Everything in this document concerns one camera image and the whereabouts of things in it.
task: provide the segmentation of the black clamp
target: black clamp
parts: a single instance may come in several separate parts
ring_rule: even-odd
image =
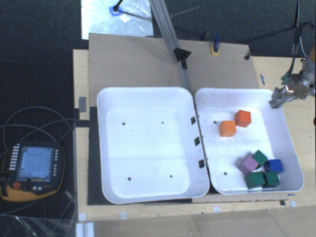
[[[183,69],[187,69],[187,62],[186,59],[189,57],[191,54],[190,51],[186,51],[180,48],[174,49],[174,54],[176,56],[177,61],[181,61],[181,65]]]

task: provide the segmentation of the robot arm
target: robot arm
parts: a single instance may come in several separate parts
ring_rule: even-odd
[[[315,55],[314,46],[299,74],[291,74],[283,88],[274,89],[272,100],[269,101],[271,108],[279,108],[285,102],[298,98],[305,99],[308,95],[315,97]]]

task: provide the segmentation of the wooden table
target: wooden table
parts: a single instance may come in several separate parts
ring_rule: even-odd
[[[238,47],[232,45],[232,52]],[[280,77],[288,70],[291,58],[251,57],[255,75],[260,88],[273,90],[280,87]],[[301,70],[299,59],[295,62],[294,72]],[[87,98],[86,112],[80,113],[80,119],[89,119],[89,51],[74,50],[74,88],[75,108],[79,107],[79,97]],[[88,172],[88,136],[89,129],[76,128],[76,173],[78,188],[78,214],[80,221],[101,221],[119,219],[121,212],[127,212],[129,218],[148,218],[161,216],[180,216],[201,213],[213,213],[219,206],[221,212],[260,210],[272,208],[289,208],[280,205],[280,200],[295,200],[297,206],[316,205],[315,179],[315,98],[309,96],[306,100],[296,100],[286,103],[283,112],[288,124],[294,148],[305,184],[301,191],[292,194],[269,193],[252,196],[208,195],[193,199],[190,204],[127,204],[127,205],[87,205],[87,172]]]

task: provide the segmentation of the bin with colored blocks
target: bin with colored blocks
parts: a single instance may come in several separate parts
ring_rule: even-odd
[[[263,166],[268,160],[268,157],[266,157],[260,150],[257,150],[257,152],[255,152],[252,158],[254,158],[254,160],[259,164],[259,166],[256,169]]]
[[[235,114],[235,124],[237,126],[247,127],[251,123],[251,113],[239,110]]]
[[[250,172],[254,171],[258,167],[258,163],[251,157],[246,157],[237,168],[244,174],[247,175]]]
[[[235,121],[223,121],[219,125],[219,131],[221,137],[233,137],[233,135],[237,132]]]
[[[266,172],[283,172],[283,167],[280,159],[272,159],[266,161],[264,164],[264,168]]]
[[[255,188],[257,186],[264,185],[265,179],[263,178],[262,171],[260,172],[250,172],[245,176],[246,184],[248,189]]]
[[[263,173],[263,179],[265,180],[265,184],[262,185],[262,188],[274,188],[280,184],[276,172]]]

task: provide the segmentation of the red button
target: red button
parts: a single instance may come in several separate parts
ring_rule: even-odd
[[[12,184],[12,189],[19,190],[19,189],[21,189],[21,186],[22,186],[22,184],[20,182],[14,182]]]

